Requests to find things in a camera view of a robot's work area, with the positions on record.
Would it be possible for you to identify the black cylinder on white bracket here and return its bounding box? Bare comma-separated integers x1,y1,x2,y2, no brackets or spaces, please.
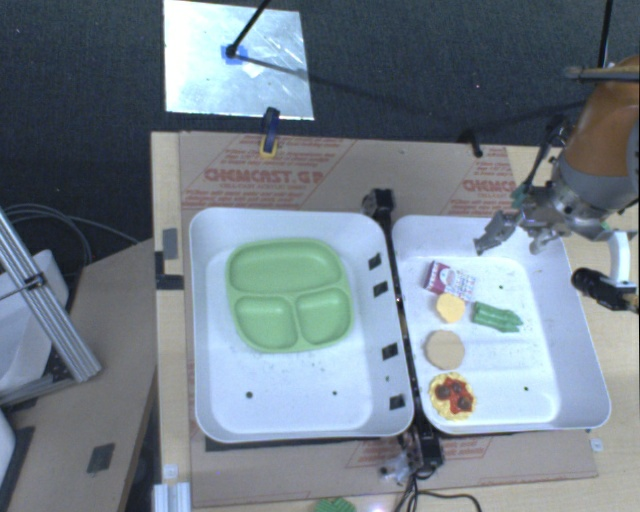
571,229,640,314

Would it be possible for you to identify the thin black rod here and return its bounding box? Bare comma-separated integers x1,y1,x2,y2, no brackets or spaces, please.
377,212,426,441

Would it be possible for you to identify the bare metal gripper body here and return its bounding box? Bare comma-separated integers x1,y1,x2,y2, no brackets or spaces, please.
510,185,612,241

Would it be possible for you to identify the tan round toy biscuit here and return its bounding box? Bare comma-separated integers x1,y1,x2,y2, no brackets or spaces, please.
424,329,466,369

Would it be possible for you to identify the green divided plate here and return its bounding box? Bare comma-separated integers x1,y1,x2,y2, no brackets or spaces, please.
224,237,357,355

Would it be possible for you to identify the brown cardboard board red print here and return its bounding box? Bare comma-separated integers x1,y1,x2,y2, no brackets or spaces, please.
177,130,600,510

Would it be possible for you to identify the white plastic tray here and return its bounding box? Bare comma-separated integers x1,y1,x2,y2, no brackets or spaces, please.
391,214,613,435
188,206,416,444

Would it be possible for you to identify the green toy asparagus bundle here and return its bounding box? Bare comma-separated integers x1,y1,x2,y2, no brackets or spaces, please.
470,301,525,335

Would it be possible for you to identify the yellow toy pizza red sauce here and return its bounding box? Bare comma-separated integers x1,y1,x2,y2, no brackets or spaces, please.
428,371,478,421

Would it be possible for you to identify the maroon and white carton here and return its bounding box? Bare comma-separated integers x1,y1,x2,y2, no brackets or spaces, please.
423,260,478,303

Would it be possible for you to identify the green ribbed toy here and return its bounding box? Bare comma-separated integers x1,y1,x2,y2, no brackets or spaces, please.
313,496,358,512

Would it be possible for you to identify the yellow toy biscuit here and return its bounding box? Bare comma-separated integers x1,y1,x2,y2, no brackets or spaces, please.
435,292,467,325

